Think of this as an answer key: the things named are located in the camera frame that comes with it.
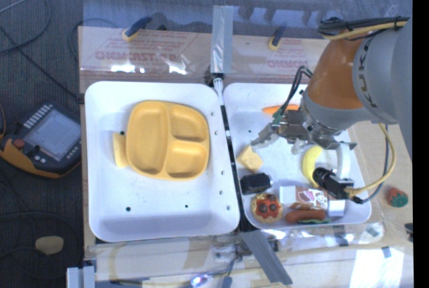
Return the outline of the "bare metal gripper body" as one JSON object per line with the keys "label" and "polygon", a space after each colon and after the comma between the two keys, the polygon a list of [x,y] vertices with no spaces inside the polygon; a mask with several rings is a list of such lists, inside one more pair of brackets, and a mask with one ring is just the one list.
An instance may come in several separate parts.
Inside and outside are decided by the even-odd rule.
{"label": "bare metal gripper body", "polygon": [[335,139],[339,135],[336,129],[330,129],[321,125],[306,111],[285,110],[273,115],[272,127],[276,133],[285,138],[288,143],[297,144],[303,141],[314,144],[323,149],[336,149],[339,142]]}

